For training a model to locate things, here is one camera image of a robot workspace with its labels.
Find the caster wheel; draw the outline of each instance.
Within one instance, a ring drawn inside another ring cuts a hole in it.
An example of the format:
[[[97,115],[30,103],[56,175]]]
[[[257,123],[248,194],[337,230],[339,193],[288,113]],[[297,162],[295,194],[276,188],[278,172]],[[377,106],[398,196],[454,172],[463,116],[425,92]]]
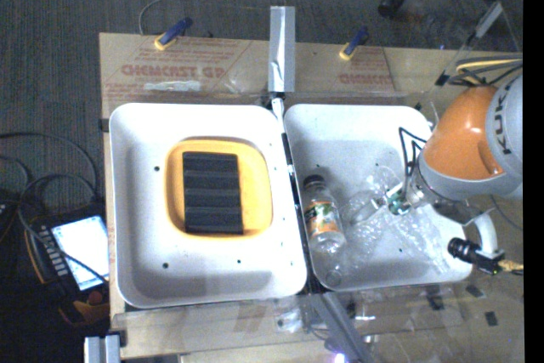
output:
[[[399,9],[399,0],[382,0],[380,6],[377,7],[377,12],[388,19],[392,19]]]

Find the black slatted mat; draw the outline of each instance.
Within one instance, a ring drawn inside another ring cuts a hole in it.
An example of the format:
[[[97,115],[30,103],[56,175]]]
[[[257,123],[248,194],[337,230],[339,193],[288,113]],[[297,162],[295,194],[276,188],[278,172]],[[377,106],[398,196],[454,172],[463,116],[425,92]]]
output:
[[[186,151],[183,161],[185,231],[242,235],[238,157]]]

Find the water bottle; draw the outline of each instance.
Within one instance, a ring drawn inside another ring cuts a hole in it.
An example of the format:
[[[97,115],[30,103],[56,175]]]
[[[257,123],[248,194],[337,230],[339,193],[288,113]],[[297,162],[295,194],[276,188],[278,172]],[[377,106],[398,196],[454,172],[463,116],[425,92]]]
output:
[[[307,198],[304,222],[308,231],[309,248],[312,252],[334,254],[346,242],[337,202],[325,180],[318,174],[304,179],[303,189]]]

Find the plastic bottle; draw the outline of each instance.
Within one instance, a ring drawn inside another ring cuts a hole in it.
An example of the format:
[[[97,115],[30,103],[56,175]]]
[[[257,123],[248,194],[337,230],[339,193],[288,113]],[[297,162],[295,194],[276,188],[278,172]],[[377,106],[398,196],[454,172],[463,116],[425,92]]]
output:
[[[304,179],[303,188],[307,197],[304,221],[309,248],[313,252],[333,254],[346,242],[337,202],[318,174]]]

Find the blue clamp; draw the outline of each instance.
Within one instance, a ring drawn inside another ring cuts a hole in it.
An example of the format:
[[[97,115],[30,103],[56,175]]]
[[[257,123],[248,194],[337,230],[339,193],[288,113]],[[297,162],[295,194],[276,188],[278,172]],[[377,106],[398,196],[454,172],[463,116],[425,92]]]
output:
[[[166,50],[169,46],[174,44],[176,37],[181,35],[185,29],[189,29],[193,24],[193,20],[190,17],[185,17],[183,20],[180,20],[162,35],[159,35],[155,38],[155,47],[159,50]]]
[[[355,35],[355,37],[353,37],[353,39],[349,43],[346,43],[342,47],[342,50],[340,50],[340,58],[342,58],[343,60],[351,60],[354,56],[357,46],[359,44],[366,43],[368,37],[368,29],[366,28],[366,26],[362,26],[357,32],[357,35]]]

